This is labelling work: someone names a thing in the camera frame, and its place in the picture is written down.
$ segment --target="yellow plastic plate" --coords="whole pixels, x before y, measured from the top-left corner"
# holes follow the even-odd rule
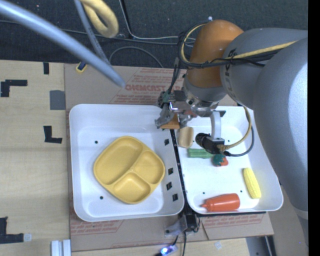
[[[165,176],[161,158],[140,140],[122,136],[96,159],[93,173],[112,195],[128,204],[145,200]]]

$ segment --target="wooden table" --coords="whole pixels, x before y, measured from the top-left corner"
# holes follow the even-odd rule
[[[66,111],[51,110],[50,91],[64,91],[64,64],[0,60],[0,81],[27,80],[0,97],[0,218],[7,234],[32,240],[0,244],[4,256],[49,256],[50,243],[70,239]],[[62,143],[45,142],[44,126]],[[152,256],[162,245],[73,252],[73,256]],[[178,244],[181,255],[183,244]],[[249,256],[245,238],[187,242],[186,256]]]

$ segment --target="black mat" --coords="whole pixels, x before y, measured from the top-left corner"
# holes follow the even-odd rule
[[[39,15],[61,29],[84,32],[73,0],[12,0]],[[127,40],[98,37],[111,63],[117,66],[172,68],[177,56],[176,38],[150,40],[178,36],[192,24],[206,20],[224,19],[243,30],[254,28],[308,29],[308,1],[306,0],[123,0],[128,23],[133,36],[128,32],[118,0],[108,0],[119,22],[119,34]],[[21,25],[0,22],[0,59],[39,62],[78,63],[80,60]],[[85,34],[68,32],[83,45],[92,46]]]

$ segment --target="orange toy bottle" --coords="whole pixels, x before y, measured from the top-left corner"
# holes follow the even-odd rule
[[[240,198],[236,193],[221,194],[208,198],[201,207],[206,208],[208,212],[234,211],[240,207]]]

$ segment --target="white divided tray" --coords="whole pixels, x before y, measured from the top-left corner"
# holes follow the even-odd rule
[[[157,129],[161,109],[152,105],[79,104],[69,114],[73,205],[84,221],[111,221],[178,214],[184,207],[173,141],[169,130]],[[115,139],[132,136],[163,161],[165,176],[148,198],[127,204],[96,180],[93,166]]]
[[[238,142],[248,129],[244,108],[241,106],[218,106],[216,110],[226,111],[221,118],[221,137],[225,139],[225,144],[230,145]],[[211,162],[211,158],[189,158],[187,149],[178,147],[187,202],[198,214],[214,214],[214,212],[207,212],[207,209],[201,207],[201,205],[206,199],[230,193],[238,194],[240,207],[236,211],[223,213],[276,211],[283,204],[283,194],[278,177],[262,147],[253,111],[248,110],[254,130],[254,146],[244,156],[227,156],[227,166],[215,167]],[[194,130],[193,143],[190,148],[200,149],[201,147],[195,142],[195,137],[198,133],[211,134],[210,118],[193,118],[187,123],[187,126],[192,127]],[[176,137],[179,138],[179,131],[176,131]],[[251,141],[252,137],[249,134],[244,142],[230,148],[228,151],[231,154],[241,154],[250,147]],[[246,167],[252,168],[255,173],[262,194],[259,199],[252,199],[248,193],[243,177],[243,168]]]

